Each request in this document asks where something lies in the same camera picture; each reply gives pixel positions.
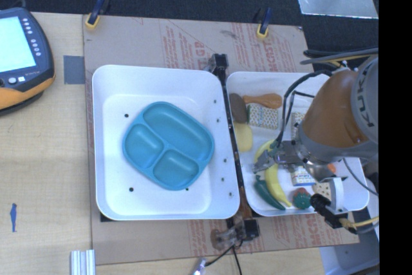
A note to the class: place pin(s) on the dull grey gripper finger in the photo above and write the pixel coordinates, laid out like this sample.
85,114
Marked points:
262,163

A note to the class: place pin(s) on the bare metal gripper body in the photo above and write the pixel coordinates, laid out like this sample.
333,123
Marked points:
289,154

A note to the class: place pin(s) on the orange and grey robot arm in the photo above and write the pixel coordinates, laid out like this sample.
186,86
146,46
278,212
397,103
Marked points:
334,112

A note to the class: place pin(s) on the yellow banana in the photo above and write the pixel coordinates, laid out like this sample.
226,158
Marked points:
276,183
261,147

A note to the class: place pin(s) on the white carton blue red print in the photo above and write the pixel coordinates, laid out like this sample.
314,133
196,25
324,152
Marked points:
301,178

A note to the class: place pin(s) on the green chili pepper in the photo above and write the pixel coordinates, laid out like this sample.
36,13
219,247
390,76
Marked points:
265,193

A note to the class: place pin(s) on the pale yellow toy lump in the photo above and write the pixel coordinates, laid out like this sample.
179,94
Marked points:
243,136

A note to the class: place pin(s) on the thin black rod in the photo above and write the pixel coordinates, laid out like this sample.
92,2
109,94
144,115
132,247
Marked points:
232,135

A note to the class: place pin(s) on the small orange toy food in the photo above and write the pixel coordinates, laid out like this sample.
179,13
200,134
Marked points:
331,168

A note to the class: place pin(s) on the red and green round toy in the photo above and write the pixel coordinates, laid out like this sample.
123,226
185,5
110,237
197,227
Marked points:
302,199

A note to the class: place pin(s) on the green and white patterned carton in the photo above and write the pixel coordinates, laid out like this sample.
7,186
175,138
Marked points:
262,116

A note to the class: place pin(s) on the brown oval toy food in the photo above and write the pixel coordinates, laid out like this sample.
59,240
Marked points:
238,108

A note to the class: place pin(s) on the white plastic tray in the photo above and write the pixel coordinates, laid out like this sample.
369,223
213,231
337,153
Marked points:
112,83
257,80

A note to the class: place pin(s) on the blue divided plate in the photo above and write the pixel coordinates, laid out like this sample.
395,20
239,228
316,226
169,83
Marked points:
167,145

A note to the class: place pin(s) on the brown cardboard board red print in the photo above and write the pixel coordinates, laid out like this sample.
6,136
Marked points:
135,42

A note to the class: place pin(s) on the black cylinder on white bracket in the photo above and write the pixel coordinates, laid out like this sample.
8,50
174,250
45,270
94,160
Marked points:
336,191

